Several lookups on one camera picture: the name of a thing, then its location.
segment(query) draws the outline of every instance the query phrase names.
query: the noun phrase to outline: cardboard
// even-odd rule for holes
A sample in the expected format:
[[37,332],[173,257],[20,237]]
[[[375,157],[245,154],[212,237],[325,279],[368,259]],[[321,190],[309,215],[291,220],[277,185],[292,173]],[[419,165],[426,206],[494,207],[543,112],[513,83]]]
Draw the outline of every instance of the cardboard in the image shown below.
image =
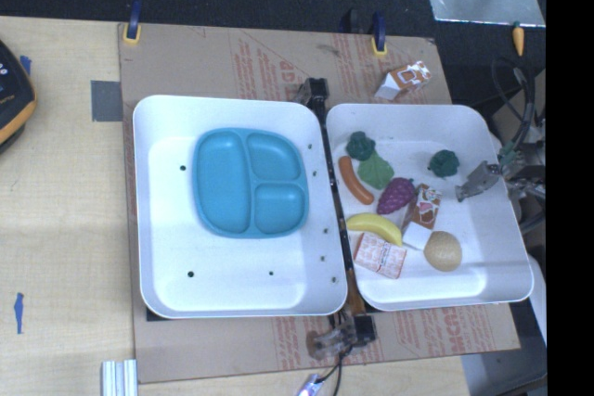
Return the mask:
[[[373,55],[368,36],[144,24],[136,45],[122,41],[128,223],[136,362],[140,383],[328,367],[306,348],[310,332],[331,329],[327,317],[163,320],[139,291],[132,112],[143,97],[191,95],[292,100],[307,78],[326,78],[328,107],[386,103],[374,94],[382,78],[422,60],[432,72],[424,88],[397,97],[408,104],[451,103],[430,39],[388,37],[388,54]],[[507,304],[374,313],[378,338],[345,364],[368,364],[518,348]]]

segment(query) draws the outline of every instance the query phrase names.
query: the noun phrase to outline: light wood surface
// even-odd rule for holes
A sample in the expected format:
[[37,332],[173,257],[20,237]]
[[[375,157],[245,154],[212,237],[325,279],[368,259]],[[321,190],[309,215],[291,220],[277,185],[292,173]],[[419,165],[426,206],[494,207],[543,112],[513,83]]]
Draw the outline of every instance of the light wood surface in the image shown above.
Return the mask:
[[[99,395],[101,363],[135,357],[122,124],[91,115],[91,82],[120,80],[117,23],[0,17],[0,39],[32,61],[39,96],[0,155],[0,394]],[[310,373],[141,385],[138,394],[293,395]],[[348,366],[339,394],[468,389],[449,357]]]

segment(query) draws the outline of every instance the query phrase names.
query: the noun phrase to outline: orange sausage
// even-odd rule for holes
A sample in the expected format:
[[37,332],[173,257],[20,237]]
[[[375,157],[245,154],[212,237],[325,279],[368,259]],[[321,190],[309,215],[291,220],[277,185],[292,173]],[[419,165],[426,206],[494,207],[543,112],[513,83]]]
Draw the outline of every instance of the orange sausage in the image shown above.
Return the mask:
[[350,192],[364,205],[370,205],[373,203],[373,194],[367,190],[359,179],[355,175],[355,169],[353,169],[353,161],[348,155],[342,156],[338,159],[338,167],[341,170],[342,179],[344,184],[350,190]]

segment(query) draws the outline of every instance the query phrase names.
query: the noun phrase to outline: toy banana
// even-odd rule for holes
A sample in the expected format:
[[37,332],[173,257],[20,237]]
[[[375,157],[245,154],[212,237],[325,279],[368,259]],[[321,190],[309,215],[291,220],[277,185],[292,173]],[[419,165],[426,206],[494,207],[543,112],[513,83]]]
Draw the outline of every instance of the toy banana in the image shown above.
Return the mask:
[[351,231],[369,231],[396,246],[402,246],[400,228],[387,218],[376,213],[358,213],[346,220]]

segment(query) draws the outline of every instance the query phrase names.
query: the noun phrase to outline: green toy vegetable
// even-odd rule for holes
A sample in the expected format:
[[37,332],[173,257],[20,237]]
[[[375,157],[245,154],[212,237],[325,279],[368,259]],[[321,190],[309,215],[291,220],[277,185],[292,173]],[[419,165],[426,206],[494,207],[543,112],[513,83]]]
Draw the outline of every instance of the green toy vegetable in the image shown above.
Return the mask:
[[438,177],[449,177],[458,172],[460,162],[451,150],[440,150],[429,162],[429,170]]
[[368,138],[362,131],[352,133],[346,145],[346,152],[351,158],[361,161],[369,159],[374,150],[375,141]]
[[394,169],[374,150],[367,160],[359,163],[357,174],[366,184],[378,190],[383,190],[394,177]]

